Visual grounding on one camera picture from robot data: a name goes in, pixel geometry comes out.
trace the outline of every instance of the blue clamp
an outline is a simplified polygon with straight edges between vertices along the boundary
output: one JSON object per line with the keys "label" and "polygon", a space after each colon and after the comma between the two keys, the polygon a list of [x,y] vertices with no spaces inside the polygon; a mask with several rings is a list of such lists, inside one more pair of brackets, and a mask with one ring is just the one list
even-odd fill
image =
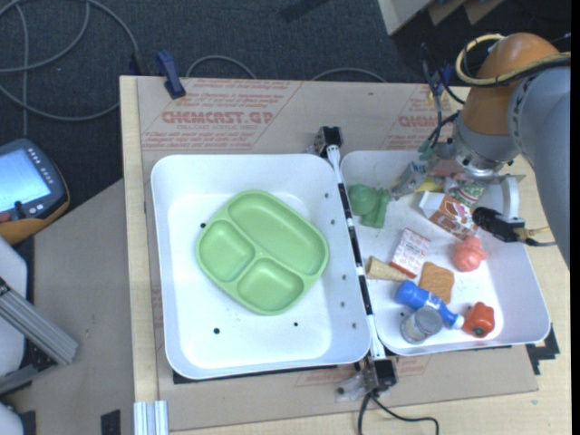
{"label": "blue clamp", "polygon": [[186,95],[185,89],[181,82],[179,81],[178,70],[175,67],[175,60],[173,56],[166,50],[162,50],[157,53],[155,57],[157,66],[162,75],[167,77],[167,82],[165,82],[165,88],[171,95],[171,98],[176,99],[179,97],[184,97]]}

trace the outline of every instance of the black floor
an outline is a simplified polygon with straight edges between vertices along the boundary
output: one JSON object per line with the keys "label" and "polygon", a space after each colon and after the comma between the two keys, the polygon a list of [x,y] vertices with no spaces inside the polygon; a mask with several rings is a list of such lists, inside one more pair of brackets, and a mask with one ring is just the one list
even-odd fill
{"label": "black floor", "polygon": [[[441,62],[487,32],[527,31],[556,40],[571,31],[571,0],[506,0],[476,25],[459,9],[438,27],[417,14],[394,36],[386,33],[377,0],[92,0],[79,43],[24,77],[24,30],[11,0],[0,0],[0,145],[25,133],[61,169],[71,208],[122,177],[118,77],[130,73],[137,45],[156,75],[154,57],[167,50],[185,75],[197,59],[219,54],[245,64],[261,79],[309,80],[334,68],[358,68],[388,82],[424,82],[419,49]],[[81,0],[20,0],[29,35],[28,64],[50,59],[80,33]],[[126,24],[134,43],[121,27]],[[555,42],[570,49],[570,39]],[[247,77],[233,63],[203,63],[197,77]],[[348,72],[328,81],[372,81]]]}

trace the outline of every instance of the handheld device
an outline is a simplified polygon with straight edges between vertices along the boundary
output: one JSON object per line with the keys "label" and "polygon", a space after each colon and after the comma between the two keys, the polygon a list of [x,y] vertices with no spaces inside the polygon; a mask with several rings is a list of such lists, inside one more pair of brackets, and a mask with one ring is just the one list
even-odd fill
{"label": "handheld device", "polygon": [[69,203],[60,171],[31,140],[0,146],[0,237],[15,245],[55,221]]}

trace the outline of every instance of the blue screen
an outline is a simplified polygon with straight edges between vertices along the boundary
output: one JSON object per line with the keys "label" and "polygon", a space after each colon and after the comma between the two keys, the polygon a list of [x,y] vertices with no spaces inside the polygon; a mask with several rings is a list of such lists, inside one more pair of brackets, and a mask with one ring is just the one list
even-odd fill
{"label": "blue screen", "polygon": [[24,150],[0,156],[0,211],[50,195],[51,190]]}

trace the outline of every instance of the plastic bottle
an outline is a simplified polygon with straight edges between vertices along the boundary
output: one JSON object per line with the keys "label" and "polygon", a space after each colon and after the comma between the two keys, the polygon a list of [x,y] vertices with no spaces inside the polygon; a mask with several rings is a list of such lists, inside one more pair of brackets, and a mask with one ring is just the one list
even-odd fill
{"label": "plastic bottle", "polygon": [[452,329],[460,329],[465,319],[460,314],[452,313],[443,300],[428,290],[416,286],[411,280],[405,280],[397,289],[395,301],[410,306],[415,311],[427,305],[435,308],[443,322]]}

